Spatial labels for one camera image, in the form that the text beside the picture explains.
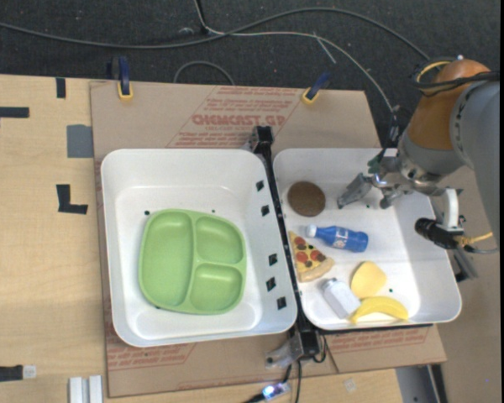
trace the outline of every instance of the cardboard sheet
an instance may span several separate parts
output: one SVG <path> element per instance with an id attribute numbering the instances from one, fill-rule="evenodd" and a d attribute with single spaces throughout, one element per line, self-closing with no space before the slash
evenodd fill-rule
<path id="1" fill-rule="evenodd" d="M 115 149 L 241 148 L 256 125 L 270 125 L 273 154 L 286 148 L 377 148 L 363 92 L 323 91 L 313 105 L 303 90 L 241 86 L 189 86 L 136 82 L 122 101 L 115 81 L 91 84 L 102 291 L 105 306 L 108 388 L 111 397 L 279 380 L 265 368 L 265 353 L 286 334 L 257 338 L 133 348 L 113 330 L 108 283 L 102 159 Z M 435 326 L 355 332 L 328 337 L 322 364 L 306 363 L 304 376 L 339 374 L 402 365 L 439 363 L 444 350 Z"/>

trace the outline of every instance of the table surface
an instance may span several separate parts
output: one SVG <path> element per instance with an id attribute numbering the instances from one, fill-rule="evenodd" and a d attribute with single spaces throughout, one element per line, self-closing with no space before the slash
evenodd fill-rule
<path id="1" fill-rule="evenodd" d="M 66 150 L 66 126 L 91 125 L 89 80 L 68 80 L 67 100 L 56 100 L 54 78 L 0 76 L 0 106 L 29 107 L 34 115 L 0 121 L 0 366 L 37 368 L 35 379 L 0 383 L 0 402 L 67 401 L 70 377 L 100 374 L 104 380 L 106 371 L 93 159 L 71 160 Z M 89 205 L 86 215 L 57 213 L 57 184 L 71 185 L 71 203 Z M 479 370 L 486 388 L 483 394 L 477 387 L 469 392 L 493 399 L 452 401 L 492 401 L 501 393 L 498 261 L 486 259 L 478 266 L 487 291 L 476 281 L 461 288 L 465 320 L 439 330 L 446 336 L 449 392 L 460 395 L 473 379 L 469 369 L 460 368 L 464 360 L 486 357 Z M 475 317 L 473 303 L 491 304 L 490 313 Z M 486 328 L 475 335 L 479 326 Z M 471 352 L 477 343 L 479 352 Z M 470 352 L 461 355 L 464 346 Z M 346 387 L 349 379 L 356 387 Z M 261 386 L 105 400 L 235 402 L 249 399 Z M 301 401 L 339 401 L 341 396 L 348 402 L 402 402 L 393 369 L 302 380 Z"/>

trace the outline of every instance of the blue clamp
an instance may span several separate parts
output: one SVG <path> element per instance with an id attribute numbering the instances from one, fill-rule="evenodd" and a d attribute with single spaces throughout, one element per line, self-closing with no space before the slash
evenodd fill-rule
<path id="1" fill-rule="evenodd" d="M 306 104 L 314 103 L 318 98 L 319 90 L 326 88 L 329 83 L 330 73 L 328 71 L 325 71 L 312 86 L 305 90 L 305 92 L 301 96 L 302 101 Z"/>
<path id="2" fill-rule="evenodd" d="M 125 57 L 119 57 L 119 82 L 118 95 L 121 100 L 130 100 L 133 98 L 133 86 L 129 80 L 129 63 Z"/>

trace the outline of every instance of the white bottle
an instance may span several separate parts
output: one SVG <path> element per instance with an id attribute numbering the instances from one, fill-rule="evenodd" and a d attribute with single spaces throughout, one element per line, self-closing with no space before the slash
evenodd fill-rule
<path id="1" fill-rule="evenodd" d="M 360 306 L 360 299 L 344 282 L 336 278 L 329 279 L 321 285 L 325 300 L 341 319 L 345 319 Z"/>

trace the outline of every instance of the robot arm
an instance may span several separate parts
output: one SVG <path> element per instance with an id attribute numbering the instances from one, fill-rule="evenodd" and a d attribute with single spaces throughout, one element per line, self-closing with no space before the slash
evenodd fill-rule
<path id="1" fill-rule="evenodd" d="M 424 73 L 440 66 L 433 82 L 421 82 Z M 438 59 L 417 70 L 413 82 L 423 97 L 398 143 L 396 157 L 380 154 L 370 170 L 372 176 L 359 174 L 339 197 L 339 207 L 358 200 L 372 187 L 381 190 L 383 208 L 413 191 L 441 196 L 446 189 L 438 183 L 468 165 L 475 172 L 500 247 L 500 76 L 473 60 Z"/>

